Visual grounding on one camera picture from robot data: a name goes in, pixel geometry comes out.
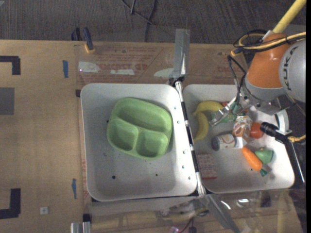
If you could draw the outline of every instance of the blue mark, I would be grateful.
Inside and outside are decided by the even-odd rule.
[[[74,199],[76,200],[77,199],[77,183],[76,183],[76,179],[72,179],[71,187],[72,187]]]
[[[67,60],[63,60],[63,72],[64,72],[65,79],[69,78],[69,76],[68,76],[68,61]]]

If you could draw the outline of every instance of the yellow banana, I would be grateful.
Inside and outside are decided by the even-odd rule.
[[[196,116],[198,112],[203,112],[203,111],[208,111],[208,110],[218,111],[218,110],[221,110],[222,108],[223,106],[219,102],[211,101],[211,100],[203,101],[198,104],[193,114]]]
[[[209,129],[207,117],[202,112],[198,112],[196,116],[199,121],[199,130],[196,133],[196,136],[193,140],[194,142],[196,142],[197,140],[204,139],[207,136],[208,129]]]

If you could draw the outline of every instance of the carrot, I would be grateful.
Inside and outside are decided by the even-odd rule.
[[[262,169],[262,162],[250,149],[243,147],[242,153],[253,170],[260,171]]]

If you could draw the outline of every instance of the green divided tray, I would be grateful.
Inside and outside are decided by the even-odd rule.
[[[143,159],[162,156],[173,130],[170,113],[135,98],[123,98],[114,106],[107,128],[107,138],[117,150]]]

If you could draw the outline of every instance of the can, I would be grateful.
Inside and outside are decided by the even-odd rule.
[[[231,149],[236,145],[236,138],[232,134],[222,134],[213,137],[211,144],[215,151]]]

